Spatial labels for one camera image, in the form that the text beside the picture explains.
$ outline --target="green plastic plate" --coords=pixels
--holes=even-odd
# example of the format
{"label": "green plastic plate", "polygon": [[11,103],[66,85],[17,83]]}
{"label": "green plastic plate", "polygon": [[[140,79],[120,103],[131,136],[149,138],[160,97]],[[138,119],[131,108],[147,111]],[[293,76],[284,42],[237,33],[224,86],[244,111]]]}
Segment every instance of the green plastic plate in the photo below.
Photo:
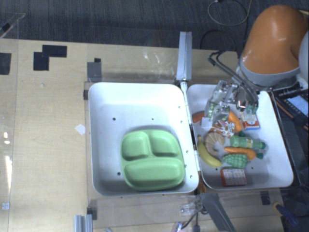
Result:
{"label": "green plastic plate", "polygon": [[121,167],[126,183],[138,191],[158,191],[184,179],[178,140],[165,130],[138,130],[121,141]]}

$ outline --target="white tray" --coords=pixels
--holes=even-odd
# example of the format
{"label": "white tray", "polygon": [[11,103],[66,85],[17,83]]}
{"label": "white tray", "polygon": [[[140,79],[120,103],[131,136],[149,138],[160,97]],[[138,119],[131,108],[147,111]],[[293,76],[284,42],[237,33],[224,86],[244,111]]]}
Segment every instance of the white tray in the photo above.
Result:
{"label": "white tray", "polygon": [[[192,114],[203,111],[208,99],[216,85],[192,85],[188,89],[188,102]],[[239,115],[235,106],[231,110]],[[245,174],[248,184],[240,187],[223,187],[220,175],[220,168],[208,166],[200,159],[200,165],[205,183],[215,190],[229,189],[269,189],[280,188],[291,185],[293,181],[293,171],[283,142],[280,128],[274,113],[271,100],[266,92],[259,95],[259,108],[257,117],[260,123],[260,129],[244,130],[245,134],[255,139],[261,139],[266,143],[266,149],[260,152],[264,153],[264,158],[253,159],[245,168]],[[202,138],[207,134],[200,123],[194,124],[194,134],[201,135]],[[224,149],[219,149],[218,155],[222,156]]]}
{"label": "white tray", "polygon": [[[198,185],[197,164],[182,91],[168,84],[96,83],[89,90],[93,185],[105,196],[187,193]],[[120,142],[136,130],[162,129],[179,141],[185,178],[174,189],[138,192],[121,173]]]}

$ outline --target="banana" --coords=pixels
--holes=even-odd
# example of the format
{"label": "banana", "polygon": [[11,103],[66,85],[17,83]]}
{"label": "banana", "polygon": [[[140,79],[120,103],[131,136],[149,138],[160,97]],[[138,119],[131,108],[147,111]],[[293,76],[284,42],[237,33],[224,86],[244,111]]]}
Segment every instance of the banana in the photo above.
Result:
{"label": "banana", "polygon": [[202,160],[211,167],[220,167],[222,163],[213,157],[205,148],[201,136],[197,137],[197,151]]}

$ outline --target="orange carrot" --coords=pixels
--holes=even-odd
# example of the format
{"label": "orange carrot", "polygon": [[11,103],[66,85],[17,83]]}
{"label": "orange carrot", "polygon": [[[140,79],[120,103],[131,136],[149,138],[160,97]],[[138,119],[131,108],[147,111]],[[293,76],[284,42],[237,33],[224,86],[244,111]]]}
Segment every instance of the orange carrot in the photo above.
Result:
{"label": "orange carrot", "polygon": [[252,160],[256,157],[258,157],[259,159],[263,158],[262,153],[256,154],[256,152],[252,149],[238,148],[238,147],[224,147],[224,150],[231,154],[244,154],[247,156],[248,160]]}
{"label": "orange carrot", "polygon": [[205,117],[204,111],[198,112],[198,113],[192,115],[192,121],[193,121],[193,123],[197,123],[198,121],[202,120],[203,117]]}
{"label": "orange carrot", "polygon": [[229,112],[227,121],[235,124],[235,131],[239,132],[242,130],[241,122],[232,111]]}

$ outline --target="black cable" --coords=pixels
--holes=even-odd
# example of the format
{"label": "black cable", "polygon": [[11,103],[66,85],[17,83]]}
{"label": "black cable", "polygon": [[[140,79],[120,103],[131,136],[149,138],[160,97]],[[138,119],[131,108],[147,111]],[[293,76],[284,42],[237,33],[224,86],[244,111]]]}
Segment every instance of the black cable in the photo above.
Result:
{"label": "black cable", "polygon": [[[208,57],[208,60],[210,63],[212,63],[213,65],[219,67],[222,71],[224,71],[226,74],[228,74],[229,76],[233,77],[234,75],[236,76],[236,79],[238,77],[238,75],[233,71],[231,70],[229,67],[227,67],[226,65],[224,65],[222,62],[220,62],[219,60],[219,56],[221,54],[223,54],[225,51],[217,51],[217,52],[213,52],[210,54],[210,56]],[[218,61],[218,63],[213,60],[211,57],[214,56],[214,55],[217,55],[216,59]]]}
{"label": "black cable", "polygon": [[206,37],[206,35],[208,35],[209,33],[212,33],[212,32],[220,32],[220,33],[225,34],[225,35],[231,40],[231,42],[233,43],[233,49],[234,49],[234,51],[236,51],[236,44],[235,44],[235,41],[233,40],[233,38],[232,38],[230,35],[228,35],[226,32],[224,32],[223,30],[220,30],[220,29],[213,29],[213,30],[208,30],[208,31],[206,31],[206,32],[202,35],[202,37],[201,37],[201,39],[200,39],[200,41],[199,41],[199,49],[202,49],[203,40],[204,40],[204,38]]}
{"label": "black cable", "polygon": [[239,2],[238,0],[230,0],[230,1],[233,1],[233,2],[238,3],[238,4],[243,8],[243,10],[245,11],[246,17],[245,17],[245,19],[244,19],[243,21],[241,21],[240,23],[236,23],[236,24],[224,24],[224,23],[221,23],[221,22],[217,21],[216,19],[214,19],[214,18],[211,16],[211,13],[210,13],[210,7],[211,7],[213,4],[215,4],[215,3],[220,3],[221,1],[224,1],[224,0],[215,0],[215,1],[213,1],[213,2],[208,6],[208,9],[207,9],[208,15],[210,16],[210,18],[211,18],[214,22],[216,22],[217,24],[222,25],[222,26],[238,26],[238,25],[244,23],[245,20],[247,20],[247,18],[248,18],[248,16],[249,16],[249,12],[247,12],[245,6],[244,6],[241,2]]}
{"label": "black cable", "polygon": [[184,225],[182,225],[182,229],[186,228],[190,224],[190,222],[193,220],[193,218],[195,216],[196,217],[198,216],[199,212],[202,213],[203,215],[208,214],[207,210],[204,207],[201,208],[200,210],[194,212],[194,214],[190,217],[190,219]]}
{"label": "black cable", "polygon": [[208,15],[209,15],[210,18],[211,18],[214,22],[216,22],[217,24],[222,25],[222,26],[238,26],[238,25],[244,23],[244,22],[248,19],[249,13],[250,13],[250,9],[251,9],[251,4],[252,4],[252,1],[253,1],[253,0],[250,0],[250,3],[249,3],[249,7],[248,7],[248,11],[247,11],[246,17],[245,17],[241,22],[236,23],[236,24],[225,24],[225,23],[221,23],[221,22],[217,21],[215,18],[213,18],[213,17],[211,16],[211,14],[210,14],[210,7],[211,7],[213,4],[215,4],[215,3],[219,3],[220,1],[222,1],[222,0],[215,0],[215,1],[213,1],[212,3],[209,4],[209,6],[208,6],[208,8],[207,8]]}
{"label": "black cable", "polygon": [[195,225],[193,226],[193,232],[200,232],[200,231],[201,231],[201,227],[198,225],[198,212],[197,212],[197,218],[196,218]]}

